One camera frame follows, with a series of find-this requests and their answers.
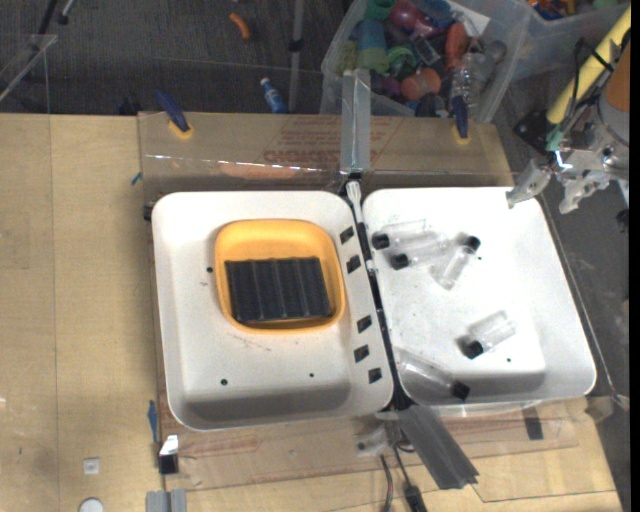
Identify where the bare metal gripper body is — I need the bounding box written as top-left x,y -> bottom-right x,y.
548,124 -> 631,189

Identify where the white plastic tray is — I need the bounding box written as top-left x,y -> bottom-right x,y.
150,189 -> 395,432
360,186 -> 598,407

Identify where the clear bottle with black cap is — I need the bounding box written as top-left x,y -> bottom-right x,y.
396,348 -> 472,403
371,218 -> 430,251
430,234 -> 482,292
459,310 -> 517,361
389,234 -> 454,272

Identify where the clear storage bin with toys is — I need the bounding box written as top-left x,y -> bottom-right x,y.
319,0 -> 532,125

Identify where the brown cardboard board red print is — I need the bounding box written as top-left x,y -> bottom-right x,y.
135,109 -> 621,494

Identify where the yellow bowl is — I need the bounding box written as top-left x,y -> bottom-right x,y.
213,218 -> 347,335

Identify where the blue bottle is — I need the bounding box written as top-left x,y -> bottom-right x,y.
259,76 -> 289,115

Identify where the black ribbed square insert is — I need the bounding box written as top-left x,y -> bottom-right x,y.
223,256 -> 335,324

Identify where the orange curved toy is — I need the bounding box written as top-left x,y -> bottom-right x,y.
228,12 -> 251,42

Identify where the small black and white box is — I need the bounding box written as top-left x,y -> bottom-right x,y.
157,434 -> 180,476

